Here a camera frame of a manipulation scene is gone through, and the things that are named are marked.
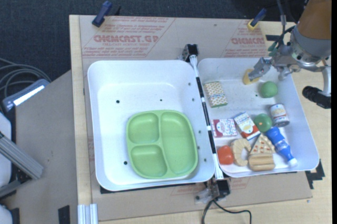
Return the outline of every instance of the blue bottle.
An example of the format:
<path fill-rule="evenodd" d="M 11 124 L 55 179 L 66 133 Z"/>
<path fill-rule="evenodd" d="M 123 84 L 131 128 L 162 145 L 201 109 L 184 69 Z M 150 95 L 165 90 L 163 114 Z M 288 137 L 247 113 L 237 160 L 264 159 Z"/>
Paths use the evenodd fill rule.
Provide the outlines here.
<path fill-rule="evenodd" d="M 265 133 L 265 135 L 275 146 L 275 151 L 286 158 L 289 166 L 293 167 L 297 165 L 297 159 L 292 155 L 290 146 L 278 127 L 272 127 Z"/>

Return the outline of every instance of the soda can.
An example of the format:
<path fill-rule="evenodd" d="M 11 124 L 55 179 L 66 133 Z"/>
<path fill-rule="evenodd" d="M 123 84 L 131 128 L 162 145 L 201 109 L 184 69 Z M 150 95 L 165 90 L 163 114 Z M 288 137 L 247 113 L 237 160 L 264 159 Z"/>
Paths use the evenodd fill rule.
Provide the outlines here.
<path fill-rule="evenodd" d="M 270 113 L 272 115 L 274 126 L 282 127 L 289 125 L 290 121 L 282 103 L 270 106 Z"/>

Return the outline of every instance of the table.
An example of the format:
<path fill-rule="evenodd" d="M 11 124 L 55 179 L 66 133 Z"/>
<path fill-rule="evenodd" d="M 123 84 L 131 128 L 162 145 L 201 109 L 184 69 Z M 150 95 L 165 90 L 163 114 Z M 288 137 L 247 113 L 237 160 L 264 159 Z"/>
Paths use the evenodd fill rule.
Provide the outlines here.
<path fill-rule="evenodd" d="M 205 19 L 187 19 L 184 21 L 190 21 L 197 25 L 198 22 L 205 22 Z M 278 35 L 280 33 L 280 23 L 278 22 L 260 22 L 260 28 L 263 35 Z M 89 170 L 85 98 L 83 95 L 84 78 L 79 15 L 70 16 L 70 37 L 76 144 L 77 196 L 79 204 L 91 204 L 93 202 L 93 197 Z M 308 85 L 308 81 L 310 81 L 310 86 L 318 88 L 322 87 L 322 74 L 301 71 L 300 73 L 293 74 L 293 79 L 322 160 L 325 177 L 322 181 L 314 182 L 314 189 L 312 190 L 313 197 L 309 200 L 291 200 L 255 204 L 244 207 L 233 207 L 230 209 L 250 210 L 253 216 L 253 222 L 255 223 L 332 223 L 331 110 L 324 110 L 318 107 L 315 103 L 306 100 L 301 94 L 302 89 Z M 136 219 L 126 218 L 101 221 L 100 223 L 198 223 L 201 221 L 201 215 L 202 211 L 197 210 L 171 213 L 167 215 L 140 217 Z M 239 219 L 244 223 L 248 223 L 248 216 L 242 214 L 230 215 L 223 213 L 220 209 L 212 209 L 207 213 L 206 222 L 218 223 L 219 221 L 226 221 L 228 223 L 237 223 Z"/>

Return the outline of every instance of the green fruit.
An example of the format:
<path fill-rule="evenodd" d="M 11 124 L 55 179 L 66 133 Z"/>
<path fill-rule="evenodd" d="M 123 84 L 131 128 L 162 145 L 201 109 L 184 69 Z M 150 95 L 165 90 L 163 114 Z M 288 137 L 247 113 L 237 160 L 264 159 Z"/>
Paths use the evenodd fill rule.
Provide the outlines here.
<path fill-rule="evenodd" d="M 261 132 L 268 131 L 273 125 L 272 119 L 265 113 L 260 113 L 253 121 Z"/>
<path fill-rule="evenodd" d="M 273 96 L 277 95 L 279 89 L 274 82 L 265 82 L 261 86 L 260 94 L 263 98 L 272 98 Z"/>

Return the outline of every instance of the green plate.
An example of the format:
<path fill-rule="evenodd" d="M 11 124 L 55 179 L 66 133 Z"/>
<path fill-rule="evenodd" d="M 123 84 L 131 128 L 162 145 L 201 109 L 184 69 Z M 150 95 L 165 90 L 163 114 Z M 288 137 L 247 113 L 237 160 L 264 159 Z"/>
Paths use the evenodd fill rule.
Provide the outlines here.
<path fill-rule="evenodd" d="M 182 177 L 190 174 L 198 162 L 191 123 L 178 111 L 133 115 L 126 125 L 126 140 L 131 165 L 145 178 Z"/>

